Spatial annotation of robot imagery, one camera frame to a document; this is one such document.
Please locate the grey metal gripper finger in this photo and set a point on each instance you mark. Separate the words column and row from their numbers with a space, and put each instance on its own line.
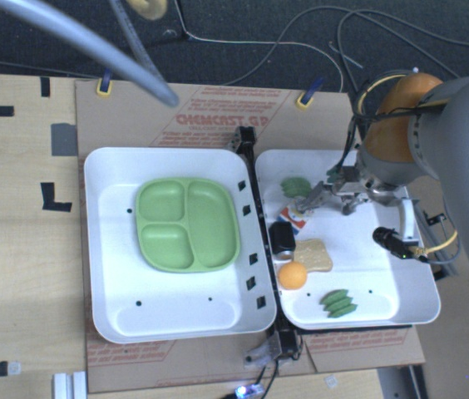
column 313, row 200
column 353, row 205

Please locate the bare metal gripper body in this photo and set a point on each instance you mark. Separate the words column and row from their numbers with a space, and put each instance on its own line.
column 355, row 187

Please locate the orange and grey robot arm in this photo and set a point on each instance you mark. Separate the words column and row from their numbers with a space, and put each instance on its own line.
column 446, row 139

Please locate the green lettuce leaf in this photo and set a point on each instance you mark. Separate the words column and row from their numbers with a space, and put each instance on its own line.
column 294, row 186

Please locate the white red blue carton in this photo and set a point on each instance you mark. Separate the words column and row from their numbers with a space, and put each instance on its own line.
column 290, row 218

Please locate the black box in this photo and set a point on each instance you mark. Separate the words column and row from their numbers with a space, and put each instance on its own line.
column 282, row 237

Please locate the tan bread slice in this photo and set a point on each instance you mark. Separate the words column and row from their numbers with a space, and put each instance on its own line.
column 313, row 256

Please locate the white plastic tray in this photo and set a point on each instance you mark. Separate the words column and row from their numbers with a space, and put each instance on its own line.
column 176, row 306
column 355, row 264

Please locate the orange ball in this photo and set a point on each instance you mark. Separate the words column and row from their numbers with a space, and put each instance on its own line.
column 292, row 275

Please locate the green pea pods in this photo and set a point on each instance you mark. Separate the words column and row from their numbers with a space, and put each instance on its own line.
column 338, row 303

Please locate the green divided plate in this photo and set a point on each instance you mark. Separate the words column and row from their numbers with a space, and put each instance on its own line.
column 189, row 223

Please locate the brown cardboard board red print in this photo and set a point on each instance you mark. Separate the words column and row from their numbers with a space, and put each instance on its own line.
column 201, row 110

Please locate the black cylinder on white bracket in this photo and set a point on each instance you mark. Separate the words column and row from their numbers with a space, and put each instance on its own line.
column 392, row 241

